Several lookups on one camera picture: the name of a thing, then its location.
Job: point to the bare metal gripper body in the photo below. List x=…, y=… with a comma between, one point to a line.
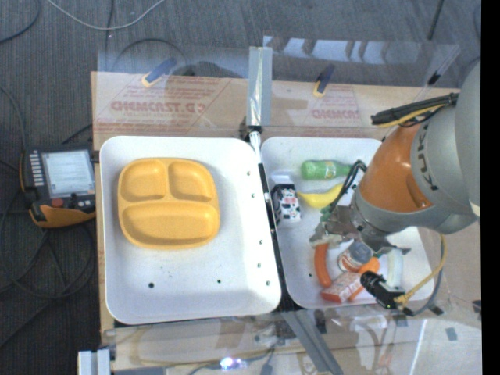
x=343, y=221

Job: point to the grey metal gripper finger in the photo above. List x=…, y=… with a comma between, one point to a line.
x=326, y=237
x=392, y=248

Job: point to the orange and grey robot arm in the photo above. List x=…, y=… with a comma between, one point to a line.
x=390, y=178

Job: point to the orange sausage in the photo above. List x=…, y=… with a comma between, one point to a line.
x=322, y=266

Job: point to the small can with grey lid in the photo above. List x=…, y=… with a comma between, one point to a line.
x=353, y=258

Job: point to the yellow banana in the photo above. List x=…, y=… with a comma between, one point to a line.
x=316, y=199

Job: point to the white plastic tray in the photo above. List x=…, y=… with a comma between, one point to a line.
x=291, y=256
x=176, y=279

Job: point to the white carton with cow print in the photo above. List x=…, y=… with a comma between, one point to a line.
x=287, y=203

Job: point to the orange and white carton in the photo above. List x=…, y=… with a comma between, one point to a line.
x=341, y=289

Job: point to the green plastic bottle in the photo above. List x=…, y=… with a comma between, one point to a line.
x=320, y=169

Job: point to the yellow divided plate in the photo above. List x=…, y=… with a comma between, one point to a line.
x=168, y=205

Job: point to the brown cardboard board red print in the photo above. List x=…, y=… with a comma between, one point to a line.
x=156, y=108

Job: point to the black cylinder on white bracket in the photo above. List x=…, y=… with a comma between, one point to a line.
x=381, y=287

